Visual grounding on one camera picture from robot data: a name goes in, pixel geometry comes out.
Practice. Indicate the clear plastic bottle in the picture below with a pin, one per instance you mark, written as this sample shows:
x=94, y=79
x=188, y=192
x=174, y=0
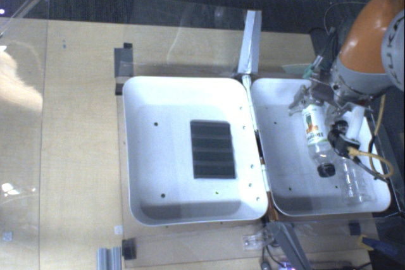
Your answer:
x=356, y=183

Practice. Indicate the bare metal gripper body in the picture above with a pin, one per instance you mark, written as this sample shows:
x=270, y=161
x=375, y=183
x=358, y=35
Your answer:
x=335, y=92

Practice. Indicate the clear labelled bottle black cap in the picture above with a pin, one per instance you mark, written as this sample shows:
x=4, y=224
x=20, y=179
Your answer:
x=314, y=132

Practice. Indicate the white plastic tray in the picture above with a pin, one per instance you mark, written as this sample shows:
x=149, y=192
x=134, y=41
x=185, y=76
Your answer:
x=284, y=161
x=177, y=151

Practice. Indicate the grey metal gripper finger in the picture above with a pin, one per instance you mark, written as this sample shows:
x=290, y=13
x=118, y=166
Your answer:
x=298, y=100

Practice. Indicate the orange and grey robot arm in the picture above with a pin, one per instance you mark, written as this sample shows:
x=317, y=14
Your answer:
x=364, y=34

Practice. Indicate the black ribbed rectangular pad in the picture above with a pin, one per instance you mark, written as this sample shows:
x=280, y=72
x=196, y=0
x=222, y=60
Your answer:
x=213, y=149

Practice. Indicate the black cylinder on white bracket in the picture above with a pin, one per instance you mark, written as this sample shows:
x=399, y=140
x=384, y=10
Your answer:
x=339, y=139

